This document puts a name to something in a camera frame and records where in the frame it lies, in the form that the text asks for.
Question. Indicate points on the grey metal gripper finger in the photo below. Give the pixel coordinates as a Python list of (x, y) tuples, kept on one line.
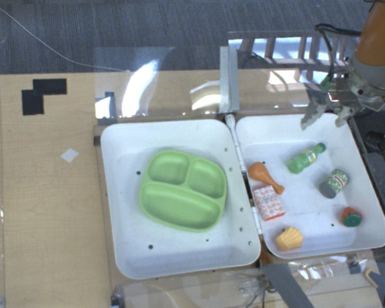
[(343, 115), (313, 112)]

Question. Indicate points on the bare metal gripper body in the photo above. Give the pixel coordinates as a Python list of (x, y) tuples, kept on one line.
[(344, 96)]

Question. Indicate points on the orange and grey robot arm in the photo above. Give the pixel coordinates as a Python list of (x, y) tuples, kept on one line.
[(374, 36)]

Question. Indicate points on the green plastic bottle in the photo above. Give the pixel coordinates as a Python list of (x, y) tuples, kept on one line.
[(302, 160)]

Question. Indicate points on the green and white can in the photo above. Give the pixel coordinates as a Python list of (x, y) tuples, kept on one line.
[(335, 183)]

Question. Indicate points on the orange chicken drumstick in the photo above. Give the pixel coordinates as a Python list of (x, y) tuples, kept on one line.
[(260, 174)]

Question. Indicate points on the white plastic tray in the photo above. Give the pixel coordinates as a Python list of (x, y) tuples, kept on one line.
[(309, 207), (128, 221)]

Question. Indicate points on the orange and white carton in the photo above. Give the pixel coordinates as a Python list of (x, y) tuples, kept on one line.
[(268, 203)]

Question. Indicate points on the red strawberry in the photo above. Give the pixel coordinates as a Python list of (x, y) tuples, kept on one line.
[(351, 217)]

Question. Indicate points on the yellow cupcake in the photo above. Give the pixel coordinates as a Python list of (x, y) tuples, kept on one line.
[(289, 239)]

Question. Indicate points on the green divided plate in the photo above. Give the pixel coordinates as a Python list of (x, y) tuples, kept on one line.
[(183, 200)]

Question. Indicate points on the black cylinder on white bracket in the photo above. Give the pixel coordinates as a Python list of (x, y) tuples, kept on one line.
[(379, 140)]

